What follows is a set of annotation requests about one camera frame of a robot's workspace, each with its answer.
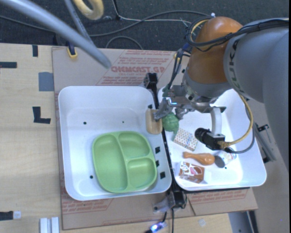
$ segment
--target metal bracket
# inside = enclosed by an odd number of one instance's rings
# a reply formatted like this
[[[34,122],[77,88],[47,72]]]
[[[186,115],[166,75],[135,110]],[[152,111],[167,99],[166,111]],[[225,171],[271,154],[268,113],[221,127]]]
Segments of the metal bracket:
[[[258,127],[258,125],[257,125],[257,128],[258,128],[258,131],[261,132],[261,131],[263,131],[263,130],[267,130],[267,129],[269,129],[269,126],[268,126],[267,124],[265,124],[265,125],[263,125],[263,126],[261,126],[261,127]]]
[[[161,202],[153,204],[153,212],[167,212],[170,208],[173,208],[176,204],[173,192],[170,192]]]

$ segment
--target green plate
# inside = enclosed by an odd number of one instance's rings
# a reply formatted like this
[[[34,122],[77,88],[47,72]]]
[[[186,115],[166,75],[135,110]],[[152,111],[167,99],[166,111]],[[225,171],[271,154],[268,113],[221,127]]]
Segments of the green plate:
[[[92,145],[99,184],[112,193],[142,190],[157,177],[153,151],[140,133],[121,131],[98,136]]]

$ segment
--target black cable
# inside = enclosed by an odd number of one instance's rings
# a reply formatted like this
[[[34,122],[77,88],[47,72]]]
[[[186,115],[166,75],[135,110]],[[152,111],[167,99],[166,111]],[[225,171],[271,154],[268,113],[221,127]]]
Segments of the black cable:
[[[174,212],[174,208],[171,208],[171,212],[172,212],[172,226],[171,226],[171,233],[174,233],[174,221],[175,221],[175,212]]]
[[[109,44],[110,44],[112,41],[114,41],[114,40],[116,40],[116,39],[119,39],[119,38],[124,38],[124,39],[131,40],[131,41],[133,41],[134,43],[136,43],[136,44],[138,45],[138,47],[140,47],[141,50],[144,49],[144,48],[139,44],[138,41],[136,41],[136,40],[134,40],[133,38],[130,38],[130,37],[128,37],[128,36],[117,36],[117,37],[112,38],[110,41],[108,41],[108,43],[106,44],[105,48],[107,49],[108,46],[109,46]]]
[[[157,14],[154,14],[154,15],[151,15],[151,16],[148,16],[146,18],[143,18],[141,19],[140,21],[137,21],[133,24],[130,24],[129,26],[126,26],[122,29],[119,29],[119,30],[116,30],[116,31],[113,31],[113,32],[109,32],[109,33],[100,33],[100,34],[90,34],[89,36],[90,37],[100,37],[100,36],[106,36],[106,35],[111,35],[111,34],[114,34],[114,33],[118,33],[118,32],[121,32],[121,31],[124,31],[126,29],[129,29],[133,26],[136,26],[138,25],[139,23],[141,22],[144,22],[146,20],[149,20],[151,18],[154,18],[154,17],[158,17],[158,16],[161,16],[161,15],[165,15],[165,14],[173,14],[173,13],[188,13],[188,14],[196,14],[196,15],[206,15],[204,13],[201,13],[201,12],[197,12],[197,11],[190,11],[190,10],[171,10],[171,11],[165,11],[165,12],[161,12],[161,13],[157,13]]]
[[[166,217],[167,217],[167,212],[165,212],[164,217],[160,223],[164,223],[166,220]],[[145,233],[153,233],[153,231],[150,229],[150,230],[147,230]]]
[[[203,20],[209,20],[211,19],[211,17],[200,17],[199,19],[197,19],[196,21],[192,22],[192,24],[188,27],[185,38],[187,40],[187,42],[192,46],[197,48],[198,50],[202,51],[202,52],[206,52],[209,51],[212,47],[214,46],[218,46],[221,45],[225,42],[227,42],[228,40],[230,40],[233,37],[239,36],[241,34],[245,34],[245,33],[253,33],[253,32],[258,32],[261,30],[266,30],[266,29],[270,29],[270,28],[276,28],[276,27],[285,27],[287,25],[289,25],[289,20],[283,20],[283,19],[270,19],[268,21],[263,21],[263,22],[259,22],[256,24],[252,24],[252,25],[247,25],[242,27],[241,29],[239,29],[237,32],[235,33],[229,33],[225,36],[207,41],[207,42],[194,42],[192,40],[192,30],[195,27],[195,25],[197,23],[202,22]],[[200,47],[205,47],[205,46],[209,46],[207,49],[202,50]]]
[[[190,55],[184,54],[185,51],[187,51],[187,50],[184,50],[183,48],[181,48],[176,52],[173,72],[171,74],[171,79],[170,79],[169,83],[167,84],[167,89],[168,90],[171,88],[171,85],[172,85],[173,81],[175,80],[175,78],[176,78],[176,76],[178,74],[177,69],[179,69],[179,67],[181,65],[182,57],[183,56],[190,57]]]
[[[19,21],[19,20],[15,20],[15,19],[12,19],[12,18],[9,18],[9,17],[5,17],[5,16],[1,16],[0,15],[0,18],[5,19],[5,20],[9,20],[9,21],[12,21],[12,22],[16,22],[16,23],[19,23],[19,24],[22,24],[22,25],[25,25],[25,26],[28,26],[28,27],[31,27],[31,28],[36,28],[36,29],[39,29],[39,30],[43,30],[43,31],[54,33],[54,31],[52,31],[52,30],[45,29],[45,28],[42,28],[42,27],[39,27],[39,26],[35,26],[35,25],[29,24],[29,23],[26,23],[26,22],[22,22],[22,21]]]
[[[225,152],[228,152],[228,153],[245,153],[247,152],[248,150],[250,150],[253,146],[253,144],[255,143],[255,133],[254,133],[254,130],[252,130],[252,140],[251,140],[251,144],[244,150],[241,150],[241,151],[234,151],[232,148],[225,148],[224,151]]]

